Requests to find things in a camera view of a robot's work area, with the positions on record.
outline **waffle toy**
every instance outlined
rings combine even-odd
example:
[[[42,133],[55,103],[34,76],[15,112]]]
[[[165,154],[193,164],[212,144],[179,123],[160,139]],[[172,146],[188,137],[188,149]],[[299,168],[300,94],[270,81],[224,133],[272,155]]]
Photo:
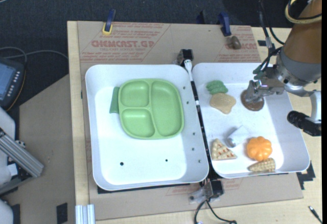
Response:
[[[237,156],[224,144],[221,143],[219,139],[215,139],[211,148],[212,160],[231,160],[236,159]]]

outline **blue clamp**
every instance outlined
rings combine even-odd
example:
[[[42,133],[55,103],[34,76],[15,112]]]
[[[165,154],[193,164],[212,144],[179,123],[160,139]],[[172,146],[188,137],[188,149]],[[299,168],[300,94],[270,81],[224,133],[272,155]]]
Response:
[[[116,9],[110,9],[107,22],[103,25],[102,33],[104,35],[110,35],[112,31],[112,22],[116,15]]]
[[[223,32],[224,36],[230,36],[231,32],[230,32],[230,27],[229,27],[229,17],[227,15],[227,13],[225,12],[221,12],[218,15],[218,22],[217,24],[221,24],[221,31]]]

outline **white container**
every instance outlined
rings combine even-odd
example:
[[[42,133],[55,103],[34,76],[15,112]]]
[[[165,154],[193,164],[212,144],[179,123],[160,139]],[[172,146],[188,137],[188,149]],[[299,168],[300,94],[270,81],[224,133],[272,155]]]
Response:
[[[131,79],[164,79],[179,90],[184,128],[164,140],[128,136],[110,114],[113,88]],[[93,176],[109,191],[201,182],[208,161],[188,73],[177,65],[94,65],[85,75]]]
[[[240,95],[253,79],[252,71],[257,66],[258,63],[200,63],[193,68],[209,149],[216,138],[226,144],[225,139],[240,126],[249,132],[242,143],[231,148],[237,159],[212,161],[214,170],[225,178],[299,172],[306,170],[310,164],[300,129],[287,121],[292,105],[286,92],[265,97],[265,105],[260,111],[250,111],[243,106]],[[236,99],[235,106],[227,115],[209,104],[211,95],[206,85],[213,80],[223,81],[228,88],[227,94]],[[249,138],[258,136],[263,136],[272,143],[273,152],[270,157],[276,161],[273,173],[253,173],[247,170],[255,161],[247,156],[246,144]]]

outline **toy pumpkin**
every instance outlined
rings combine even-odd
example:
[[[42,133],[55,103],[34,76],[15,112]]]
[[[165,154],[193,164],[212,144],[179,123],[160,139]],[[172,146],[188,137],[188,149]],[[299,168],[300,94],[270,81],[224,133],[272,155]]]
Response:
[[[266,160],[272,153],[271,142],[263,136],[250,139],[246,145],[247,155],[256,161]]]

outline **divided plate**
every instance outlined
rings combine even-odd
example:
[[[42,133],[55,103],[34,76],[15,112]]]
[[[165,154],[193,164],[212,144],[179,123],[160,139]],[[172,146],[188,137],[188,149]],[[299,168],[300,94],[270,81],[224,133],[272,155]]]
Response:
[[[178,89],[162,79],[133,79],[118,94],[119,115],[125,132],[139,139],[167,139],[184,127]]]

